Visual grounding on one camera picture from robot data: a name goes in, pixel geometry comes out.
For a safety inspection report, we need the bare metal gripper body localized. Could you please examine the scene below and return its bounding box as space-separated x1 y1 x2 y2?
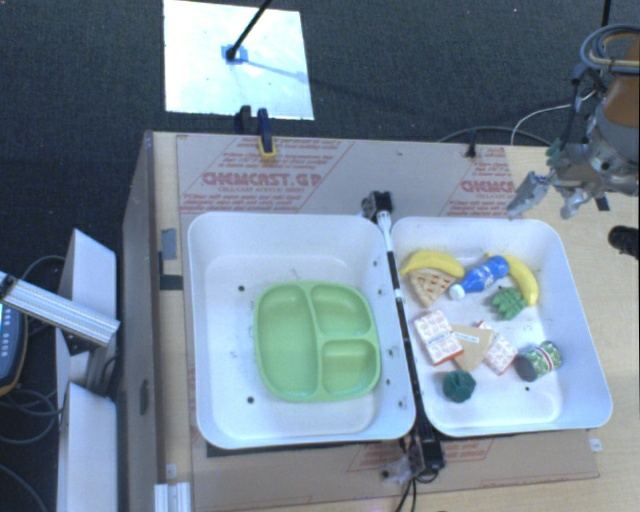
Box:
548 142 640 197

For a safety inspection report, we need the yellow banana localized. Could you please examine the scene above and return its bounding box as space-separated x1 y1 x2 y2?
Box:
398 248 467 281
498 253 541 308

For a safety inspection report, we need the blue bottle white cap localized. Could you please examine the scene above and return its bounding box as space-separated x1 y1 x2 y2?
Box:
447 254 512 302

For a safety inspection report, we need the green leafy toy vegetable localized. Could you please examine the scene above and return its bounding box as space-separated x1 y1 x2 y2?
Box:
489 285 527 322

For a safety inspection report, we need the orange pizza slice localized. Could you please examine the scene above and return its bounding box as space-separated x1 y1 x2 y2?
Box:
408 267 456 309

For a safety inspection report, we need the green labelled small can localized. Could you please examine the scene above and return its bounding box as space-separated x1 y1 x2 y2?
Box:
514 340 564 384

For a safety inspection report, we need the red and white carton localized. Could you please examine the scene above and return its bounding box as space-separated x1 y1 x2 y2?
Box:
412 309 465 368
474 320 520 377

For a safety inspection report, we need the thin black and white rod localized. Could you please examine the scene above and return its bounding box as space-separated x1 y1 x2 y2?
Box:
377 210 437 451

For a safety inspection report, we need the tan bread slice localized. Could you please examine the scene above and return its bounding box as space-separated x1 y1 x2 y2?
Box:
449 323 497 373

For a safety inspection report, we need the white plastic tray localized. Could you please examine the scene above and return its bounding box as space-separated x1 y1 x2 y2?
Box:
389 215 615 439
187 210 418 450

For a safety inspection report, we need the dark green broccoli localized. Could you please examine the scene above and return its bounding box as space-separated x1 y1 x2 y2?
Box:
441 369 478 405

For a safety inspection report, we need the brown cardboard board red print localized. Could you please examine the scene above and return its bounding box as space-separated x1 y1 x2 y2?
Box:
174 133 601 501

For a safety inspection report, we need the green divided plate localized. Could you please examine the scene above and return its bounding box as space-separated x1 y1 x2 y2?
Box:
252 280 383 403

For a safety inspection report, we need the black block with thin wires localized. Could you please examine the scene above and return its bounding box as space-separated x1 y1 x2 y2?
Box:
415 428 447 475
361 189 395 219

